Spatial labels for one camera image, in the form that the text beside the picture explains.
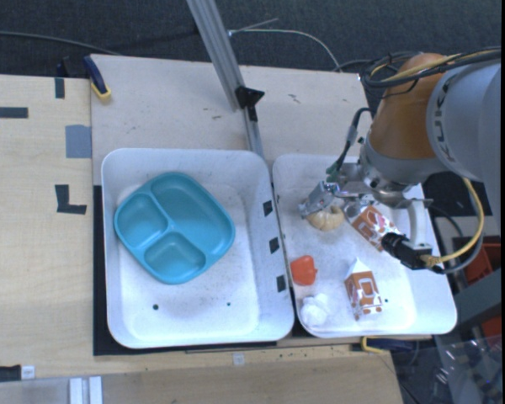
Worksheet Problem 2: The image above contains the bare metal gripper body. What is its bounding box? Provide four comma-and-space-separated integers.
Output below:
317, 162, 412, 206

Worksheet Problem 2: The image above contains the beige toy croissant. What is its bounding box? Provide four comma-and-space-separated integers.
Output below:
306, 206, 346, 231

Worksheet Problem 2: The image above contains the white plastic tray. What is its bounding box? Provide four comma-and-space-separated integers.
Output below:
100, 147, 296, 350
272, 152, 459, 340

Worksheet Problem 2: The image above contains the orange toy pepper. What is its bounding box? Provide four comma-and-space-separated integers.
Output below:
290, 254, 319, 287

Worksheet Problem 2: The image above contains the white crumpled lump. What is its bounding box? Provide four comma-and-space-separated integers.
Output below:
300, 292, 331, 327

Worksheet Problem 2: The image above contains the blue divided plate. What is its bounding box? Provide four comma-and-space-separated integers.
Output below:
113, 171, 237, 286

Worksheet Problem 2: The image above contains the pale wood board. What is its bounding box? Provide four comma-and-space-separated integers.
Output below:
90, 53, 433, 346

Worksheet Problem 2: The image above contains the black cylinder on white bracket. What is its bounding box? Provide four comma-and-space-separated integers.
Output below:
380, 198, 434, 271

